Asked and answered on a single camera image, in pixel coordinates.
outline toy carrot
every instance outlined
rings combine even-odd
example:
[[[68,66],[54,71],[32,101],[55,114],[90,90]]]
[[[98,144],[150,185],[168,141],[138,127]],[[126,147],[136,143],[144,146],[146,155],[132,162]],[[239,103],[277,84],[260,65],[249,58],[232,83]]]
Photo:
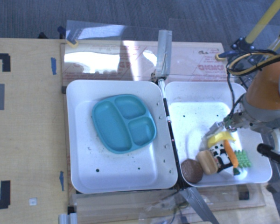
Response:
[[[224,140],[224,149],[227,153],[227,155],[229,156],[230,158],[230,161],[233,165],[233,174],[234,175],[239,175],[240,174],[240,171],[237,169],[238,167],[238,159],[232,149],[232,147],[230,146],[230,143],[228,140]]]

